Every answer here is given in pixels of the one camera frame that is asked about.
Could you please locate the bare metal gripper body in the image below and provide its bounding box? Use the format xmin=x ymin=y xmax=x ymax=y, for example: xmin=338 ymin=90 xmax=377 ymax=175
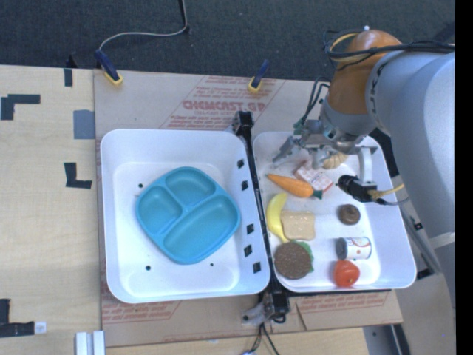
xmin=298 ymin=119 xmax=366 ymax=155

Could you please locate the red and white packet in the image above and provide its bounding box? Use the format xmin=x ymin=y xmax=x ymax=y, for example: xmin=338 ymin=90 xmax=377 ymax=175
xmin=293 ymin=159 xmax=335 ymax=193

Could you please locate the beige croissant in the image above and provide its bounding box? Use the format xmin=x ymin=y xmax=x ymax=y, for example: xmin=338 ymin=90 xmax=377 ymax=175
xmin=321 ymin=151 xmax=350 ymax=171

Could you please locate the orange carrot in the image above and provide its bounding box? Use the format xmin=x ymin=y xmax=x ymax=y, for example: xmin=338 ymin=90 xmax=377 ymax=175
xmin=266 ymin=172 xmax=324 ymax=200

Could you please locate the thin black rod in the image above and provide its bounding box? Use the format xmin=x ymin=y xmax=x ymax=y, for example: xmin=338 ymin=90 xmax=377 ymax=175
xmin=242 ymin=129 xmax=279 ymax=296

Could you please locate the yellow banana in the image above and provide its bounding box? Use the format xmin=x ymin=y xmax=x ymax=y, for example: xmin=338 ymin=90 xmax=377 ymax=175
xmin=265 ymin=192 xmax=290 ymax=244

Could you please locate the beige bread slice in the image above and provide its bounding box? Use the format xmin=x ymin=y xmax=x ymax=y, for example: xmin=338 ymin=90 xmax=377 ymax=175
xmin=279 ymin=209 xmax=316 ymax=242

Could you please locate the small white can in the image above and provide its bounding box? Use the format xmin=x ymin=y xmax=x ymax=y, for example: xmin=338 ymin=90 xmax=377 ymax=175
xmin=335 ymin=236 xmax=372 ymax=262

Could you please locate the white plastic tray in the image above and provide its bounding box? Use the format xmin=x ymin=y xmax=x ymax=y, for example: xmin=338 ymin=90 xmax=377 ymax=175
xmin=99 ymin=128 xmax=272 ymax=305
xmin=252 ymin=130 xmax=418 ymax=294

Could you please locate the brown burger with green lettuce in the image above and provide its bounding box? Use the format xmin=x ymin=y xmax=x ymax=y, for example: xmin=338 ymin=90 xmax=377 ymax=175
xmin=273 ymin=240 xmax=316 ymax=281

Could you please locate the blue divided plate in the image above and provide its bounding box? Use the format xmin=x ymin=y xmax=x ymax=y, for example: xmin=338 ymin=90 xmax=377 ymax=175
xmin=135 ymin=166 xmax=242 ymax=266

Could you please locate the red tomato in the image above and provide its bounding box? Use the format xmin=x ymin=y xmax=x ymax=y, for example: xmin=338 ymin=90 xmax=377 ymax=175
xmin=333 ymin=259 xmax=361 ymax=288

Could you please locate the brown cardboard board, red print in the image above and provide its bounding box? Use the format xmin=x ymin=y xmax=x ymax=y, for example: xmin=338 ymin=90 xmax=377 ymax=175
xmin=92 ymin=68 xmax=404 ymax=348

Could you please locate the black cylinder on white bracket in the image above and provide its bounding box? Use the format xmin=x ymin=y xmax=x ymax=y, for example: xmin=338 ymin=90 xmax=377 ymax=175
xmin=336 ymin=144 xmax=380 ymax=204

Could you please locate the black block with thin wires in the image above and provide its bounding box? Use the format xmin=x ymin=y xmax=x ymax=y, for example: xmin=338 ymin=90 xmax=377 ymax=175
xmin=231 ymin=110 xmax=256 ymax=138
xmin=241 ymin=291 xmax=292 ymax=328

